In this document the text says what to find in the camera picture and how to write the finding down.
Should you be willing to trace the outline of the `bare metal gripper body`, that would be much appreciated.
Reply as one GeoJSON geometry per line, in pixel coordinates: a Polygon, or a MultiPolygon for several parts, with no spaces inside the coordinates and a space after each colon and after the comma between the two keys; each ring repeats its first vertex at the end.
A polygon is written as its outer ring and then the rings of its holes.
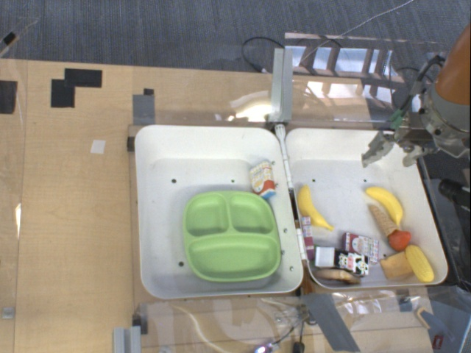
{"type": "Polygon", "coordinates": [[[418,145],[428,148],[428,154],[443,151],[451,157],[470,156],[469,132],[449,125],[431,108],[420,108],[416,113],[396,111],[392,116],[392,130],[394,141],[403,151],[418,145]]]}

